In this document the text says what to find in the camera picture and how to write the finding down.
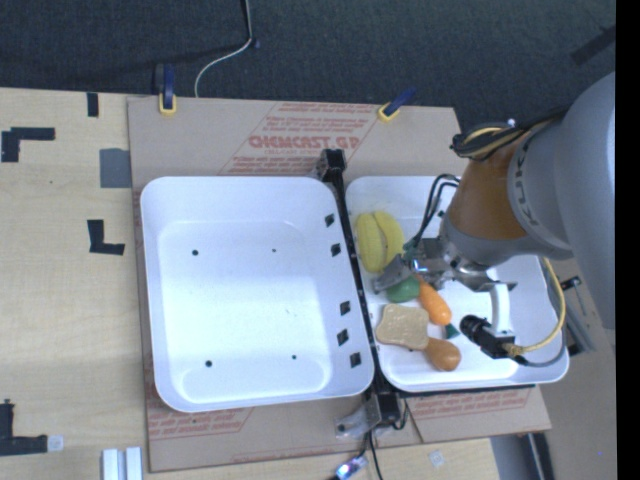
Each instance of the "white cable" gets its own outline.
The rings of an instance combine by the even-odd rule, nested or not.
[[[252,30],[252,26],[251,26],[251,8],[249,5],[249,0],[244,0],[244,4],[245,4],[245,11],[246,11],[246,16],[247,16],[247,29],[249,31],[249,39],[247,39],[247,42],[244,43],[240,48],[238,48],[235,52],[231,52],[227,55],[225,55],[224,57],[220,57],[219,59],[215,59],[212,60],[211,62],[209,62],[209,64],[207,64],[205,67],[203,67],[200,70],[200,73],[198,73],[198,76],[196,77],[196,81],[193,85],[193,92],[196,96],[196,98],[199,98],[199,94],[198,94],[198,84],[200,83],[200,79],[202,78],[202,75],[204,75],[205,71],[207,71],[210,67],[215,66],[216,64],[230,59],[231,57],[235,57],[236,55],[242,53],[243,51],[245,51],[247,48],[249,48],[249,46],[251,45],[252,41],[253,41],[253,30]]]

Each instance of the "blue clip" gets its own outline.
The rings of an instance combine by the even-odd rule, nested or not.
[[[394,117],[396,117],[396,115],[400,111],[400,107],[409,103],[413,99],[415,94],[416,88],[409,87],[407,90],[400,93],[400,95],[397,96],[393,101],[382,105],[378,109],[378,117],[385,123],[388,123]]]
[[[165,64],[162,73],[162,91],[159,97],[160,113],[174,114],[177,108],[176,95],[173,92],[174,82],[173,64]]]

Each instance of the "cardboard sheet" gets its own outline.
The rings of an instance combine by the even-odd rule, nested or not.
[[[375,105],[178,99],[164,116],[157,97],[128,99],[133,205],[142,324],[150,469],[194,467],[355,451],[334,421],[360,397],[198,414],[168,408],[157,395],[149,332],[140,193],[162,176],[308,175],[325,148],[345,151],[345,182],[366,175],[461,174],[449,150],[458,133],[448,108],[401,108],[388,123]],[[379,446],[468,439],[550,428],[539,388],[439,394],[410,399],[402,431]]]

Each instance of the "wooden table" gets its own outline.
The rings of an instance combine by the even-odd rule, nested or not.
[[[99,171],[100,150],[128,149],[126,96],[101,94],[97,118],[80,92],[0,89],[0,105],[2,131],[56,131],[54,141],[21,141],[18,162],[0,163],[0,398],[16,405],[14,435],[64,438],[60,452],[0,457],[0,477],[99,478],[103,449],[146,447],[131,190],[101,188]],[[125,244],[122,256],[89,253],[91,219],[104,220],[106,242]],[[149,476],[323,479],[349,457]],[[388,479],[499,478],[489,439],[378,457]],[[375,479],[375,469],[357,478]]]

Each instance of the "white tray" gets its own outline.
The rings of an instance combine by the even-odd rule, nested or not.
[[[396,218],[408,240],[419,229],[433,181],[433,177],[415,176],[364,177],[354,180],[347,187],[346,194],[352,229],[355,229],[355,219],[360,213],[384,210]],[[453,189],[444,190],[441,209],[446,209],[452,196]],[[435,217],[424,237],[437,236],[439,224],[440,219]],[[371,325],[375,329],[380,321],[382,308],[388,300],[384,292],[373,292],[371,287],[375,276],[367,273],[361,263],[360,270]],[[518,283],[510,292],[511,323],[516,343],[528,345],[544,339],[557,322],[557,316],[549,301],[538,259],[534,256],[513,258],[490,271],[489,275],[499,281]],[[468,314],[491,321],[488,294],[473,293],[455,282],[446,283],[440,293],[451,308],[452,323],[457,329],[460,328],[460,320]],[[407,302],[404,305],[418,306],[419,303]],[[444,337],[440,326],[429,326],[428,333],[434,337]],[[378,343],[382,372],[398,389],[429,392],[553,382],[562,378],[569,366],[566,351],[551,366],[534,368],[520,366],[510,359],[491,359],[462,334],[451,341],[462,353],[460,365],[452,372],[436,370],[421,352]],[[532,362],[544,362],[554,358],[561,347],[562,338],[558,335],[549,345],[527,354],[526,357]]]
[[[141,198],[154,375],[184,412],[355,395],[374,373],[335,198],[168,177]]]

